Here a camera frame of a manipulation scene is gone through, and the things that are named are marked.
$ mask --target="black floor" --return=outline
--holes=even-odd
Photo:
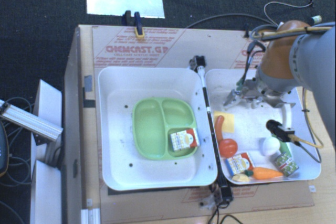
[[[144,19],[144,26],[184,28],[208,16],[248,13],[264,16],[270,1],[306,5],[309,0],[163,0],[165,19]],[[324,22],[335,21],[335,0],[314,0],[313,7],[295,9],[270,5],[273,20],[308,21],[321,15]],[[263,24],[245,17],[225,17],[199,24],[198,28],[250,29]],[[0,0],[0,99],[25,97],[33,102],[39,79],[62,90],[74,28],[78,24],[120,25],[121,18],[86,14],[86,0]],[[29,158],[30,137],[15,141],[15,154]],[[24,176],[24,168],[18,171]],[[0,186],[0,201],[15,209],[29,223],[30,190],[27,186]],[[0,223],[19,223],[0,205]]]

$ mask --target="egg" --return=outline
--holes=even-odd
[[[268,137],[263,142],[262,152],[265,156],[273,155],[280,149],[280,141],[275,137]]]

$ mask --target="red tomato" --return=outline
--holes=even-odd
[[[237,142],[231,138],[223,139],[219,143],[219,153],[221,157],[230,158],[236,154],[237,150]]]

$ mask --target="orange carrot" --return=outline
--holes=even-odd
[[[224,123],[224,117],[222,115],[219,115],[215,122],[215,134],[216,134],[217,142],[220,142],[221,140],[223,140],[223,136],[222,136],[223,123]]]
[[[269,168],[253,168],[253,177],[258,180],[271,179],[278,176],[283,176],[283,173]]]

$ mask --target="green plate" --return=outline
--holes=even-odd
[[[147,98],[133,108],[133,136],[139,153],[148,159],[179,159],[194,154],[195,148],[173,151],[170,134],[196,128],[192,108],[172,98]]]

